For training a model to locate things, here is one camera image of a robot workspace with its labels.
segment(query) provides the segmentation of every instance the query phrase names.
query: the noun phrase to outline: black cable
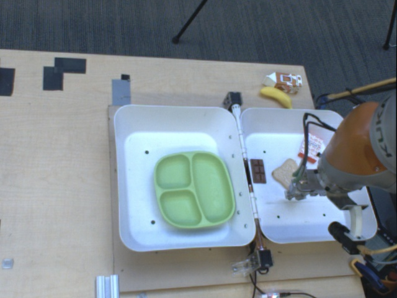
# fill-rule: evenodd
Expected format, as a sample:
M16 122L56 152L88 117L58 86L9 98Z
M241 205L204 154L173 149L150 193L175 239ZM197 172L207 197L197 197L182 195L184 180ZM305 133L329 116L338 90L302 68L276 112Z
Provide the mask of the black cable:
M249 278L251 279L252 285L254 285L254 291L252 293L252 298L255 297L255 293L257 290L263 295L265 292L256 285L256 271L254 272L254 278L252 278L251 274L249 275Z
M291 291L291 292L281 292L280 293L280 297L287 297L287 296L292 296L292 295L300 295L300 296L316 298L316 296L308 294L307 292L300 292L300 291Z
M346 89L347 91L350 92L349 96L341 97L341 98L335 98L335 99L330 99L330 100L324 101L324 102L319 102L322 98L327 97L329 95L329 94L322 94L322 95L317 97L315 107L316 107L316 109L319 109L322 106L325 106L325 105L330 104L332 102L340 101L342 99L346 99L346 100L352 102L353 104L358 105L358 104L362 104L364 101L359 99L357 97L357 95L368 96L368 95L373 95L373 94L378 94L378 93L391 91L394 88L396 88L396 83L385 84L383 86L380 86L380 87L377 87L377 88L373 88L373 89L369 89L368 91L362 91L362 92L355 93L355 94L352 93L351 89Z
M316 119L318 121L318 123L317 122L312 122L312 121L306 122L308 117L312 117L312 118ZM325 128L325 129L330 130L332 132L336 131L336 129L334 127L332 127L332 126L328 125L327 123L323 122L316 115L310 114L308 112L306 112L303 115L303 134L305 136L305 150L304 150L303 159L302 159L302 161L301 161L301 163L299 165L299 168L298 168L298 170L296 170L294 172L294 176L298 177L299 179L300 179L300 176L303 174L302 171L305 170L306 164L307 164L307 161L308 161L308 154L309 154L309 125L316 125L318 127Z
M261 275L266 275L266 274L269 272L269 269L268 269L268 268L265 268L263 271L258 270L257 272L258 272L259 274L261 274Z

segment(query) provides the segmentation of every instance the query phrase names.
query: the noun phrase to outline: small box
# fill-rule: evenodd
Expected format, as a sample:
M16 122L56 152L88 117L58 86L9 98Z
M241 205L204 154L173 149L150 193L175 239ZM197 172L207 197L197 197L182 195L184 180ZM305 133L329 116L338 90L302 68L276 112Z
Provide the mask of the small box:
M274 72L267 75L262 83L264 86L275 87L283 92L295 94L302 87L302 76Z
M318 154L323 152L324 149L324 140L309 133L308 161L310 163L316 163L319 159ZM305 140L302 140L298 156L301 158L305 156Z

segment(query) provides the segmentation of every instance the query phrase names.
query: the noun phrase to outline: green divided plate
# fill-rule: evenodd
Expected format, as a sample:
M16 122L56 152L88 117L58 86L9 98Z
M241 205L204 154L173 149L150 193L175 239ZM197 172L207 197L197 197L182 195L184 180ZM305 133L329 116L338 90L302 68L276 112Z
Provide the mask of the green divided plate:
M163 217L175 227L222 224L236 207L229 172L213 153L193 151L161 158L154 168L154 186Z

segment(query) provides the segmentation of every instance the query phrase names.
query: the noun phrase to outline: tripod leg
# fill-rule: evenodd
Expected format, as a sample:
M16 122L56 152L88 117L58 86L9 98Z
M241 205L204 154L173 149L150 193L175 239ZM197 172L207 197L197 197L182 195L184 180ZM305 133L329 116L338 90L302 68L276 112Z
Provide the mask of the tripod leg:
M197 14L199 14L200 10L203 8L203 6L205 5L205 3L207 3L208 0L202 0L202 2L200 2L200 4L198 5L198 7L196 8L196 10L193 12L193 14L190 16L190 18L187 20L187 22L185 23L185 25L181 28L181 31L179 31L179 33L177 35L175 35L172 38L172 42L173 44L178 44L179 43L179 38L182 36L182 34L186 31L186 29L189 27L190 23L193 22L194 18L197 16Z
M395 5L393 7L393 13L391 14L389 31L387 32L386 42L385 42L385 44L383 44L384 50L388 50L389 46L390 46L391 33L393 31L393 27L395 26L395 20L396 20L396 9L397 9L397 0L395 0Z

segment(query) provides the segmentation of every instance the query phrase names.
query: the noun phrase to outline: bread slice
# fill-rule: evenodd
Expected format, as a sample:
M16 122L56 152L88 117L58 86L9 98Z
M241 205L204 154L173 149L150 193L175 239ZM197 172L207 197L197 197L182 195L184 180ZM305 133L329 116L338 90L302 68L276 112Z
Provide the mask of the bread slice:
M291 184L292 174L297 169L298 165L295 160L287 159L281 166L273 170L272 176L277 182L281 183L285 189L288 189Z

